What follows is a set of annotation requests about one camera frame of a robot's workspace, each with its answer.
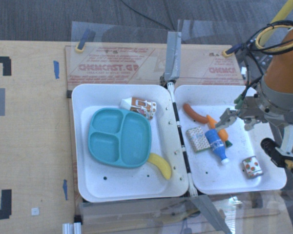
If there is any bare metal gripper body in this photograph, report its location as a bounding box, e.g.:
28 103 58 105
236 95 293 129

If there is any orange carrot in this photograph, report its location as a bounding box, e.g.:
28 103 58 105
206 115 233 148

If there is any blue plastic bottle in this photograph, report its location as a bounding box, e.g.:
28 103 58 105
204 128 230 165

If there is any orange sausage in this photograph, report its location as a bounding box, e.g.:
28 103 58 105
183 103 209 125

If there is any pale patterned packet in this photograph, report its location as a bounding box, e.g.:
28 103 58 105
186 126 211 153

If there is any white can red print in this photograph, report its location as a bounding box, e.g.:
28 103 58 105
242 156 264 179

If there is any white plastic tray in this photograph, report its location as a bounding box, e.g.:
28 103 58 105
173 84 288 195
71 83 189 203

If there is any yellow banana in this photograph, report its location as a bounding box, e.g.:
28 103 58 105
147 153 172 180

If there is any white and orange carton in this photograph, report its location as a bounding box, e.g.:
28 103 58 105
120 97 157 121

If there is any teal divided plate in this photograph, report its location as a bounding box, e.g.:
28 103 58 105
88 107 152 169

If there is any brown cardboard board red print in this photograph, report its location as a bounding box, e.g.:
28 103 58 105
64 44 288 219

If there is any black cylinder on white bracket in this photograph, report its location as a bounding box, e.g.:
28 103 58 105
260 124 293 169

